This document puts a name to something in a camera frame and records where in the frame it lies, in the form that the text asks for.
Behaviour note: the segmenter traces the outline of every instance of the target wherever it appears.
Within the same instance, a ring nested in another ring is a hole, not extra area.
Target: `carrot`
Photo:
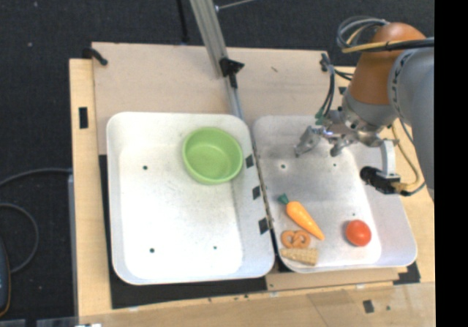
[[[290,201],[286,194],[280,195],[278,200],[286,205],[286,214],[294,221],[295,224],[299,225],[320,240],[325,238],[322,230],[320,230],[318,224],[312,219],[302,203],[299,201]]]

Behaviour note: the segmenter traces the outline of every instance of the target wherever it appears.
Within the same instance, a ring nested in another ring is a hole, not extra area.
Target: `white plastic tray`
[[[182,143],[199,127],[229,132],[254,161],[249,129],[235,116],[128,112],[107,123],[112,259],[125,282],[261,277],[273,265],[255,162],[215,186],[185,171]]]
[[[332,157],[331,145],[322,139],[314,150],[297,158],[294,145],[313,120],[311,116],[265,116],[253,128],[279,248],[284,230],[300,229],[278,201],[282,193],[302,202],[325,234],[325,240],[312,237],[310,244],[319,251],[316,266],[282,258],[284,264],[302,273],[408,266],[416,258],[417,247],[400,197],[377,192],[359,176],[366,165],[382,169],[380,149],[353,144]],[[345,225],[353,219],[371,228],[372,240],[365,247],[354,247],[344,237]]]

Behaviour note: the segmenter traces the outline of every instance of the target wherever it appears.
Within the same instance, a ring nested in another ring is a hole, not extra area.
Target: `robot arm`
[[[378,27],[369,44],[350,45],[339,36],[339,44],[348,50],[364,51],[340,108],[326,113],[321,128],[307,129],[295,148],[296,156],[314,148],[320,138],[333,144],[334,157],[357,142],[388,149],[388,140],[381,139],[379,133],[401,119],[412,126],[418,161],[434,199],[434,39],[403,23],[379,20],[376,25],[374,19],[363,23],[366,29]],[[340,28],[350,28],[351,23],[343,24]],[[387,180],[369,172],[361,172],[361,177],[379,190],[396,192],[382,188],[382,183],[393,181],[385,173]]]

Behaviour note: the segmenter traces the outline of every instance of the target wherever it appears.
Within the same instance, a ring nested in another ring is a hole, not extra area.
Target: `dark background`
[[[239,0],[214,0],[223,5]],[[201,45],[183,0],[190,45]],[[409,23],[434,36],[435,0],[259,0],[223,10],[227,46],[326,50],[336,65],[353,65],[336,46],[337,26],[354,15]],[[93,41],[178,44],[176,0],[0,0],[0,180],[45,167],[72,167],[68,59]],[[0,188],[0,202],[37,220],[34,260],[12,276],[3,320],[72,315],[67,177],[40,174]],[[0,209],[0,234],[12,266],[28,255],[34,235],[25,218]]]

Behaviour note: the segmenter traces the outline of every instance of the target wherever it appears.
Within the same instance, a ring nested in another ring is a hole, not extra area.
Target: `tomato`
[[[356,219],[349,222],[345,230],[346,238],[357,247],[366,246],[372,238],[369,226],[362,220]]]

